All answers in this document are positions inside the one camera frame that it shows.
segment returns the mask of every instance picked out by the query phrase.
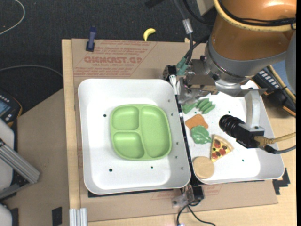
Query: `toy pizza slice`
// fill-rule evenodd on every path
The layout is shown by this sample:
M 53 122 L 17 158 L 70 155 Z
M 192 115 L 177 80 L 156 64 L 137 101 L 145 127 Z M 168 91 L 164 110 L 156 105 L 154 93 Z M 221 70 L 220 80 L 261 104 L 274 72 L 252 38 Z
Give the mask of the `toy pizza slice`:
M 215 162 L 218 159 L 226 156 L 233 150 L 233 146 L 226 139 L 218 135 L 214 135 L 211 144 L 211 161 Z

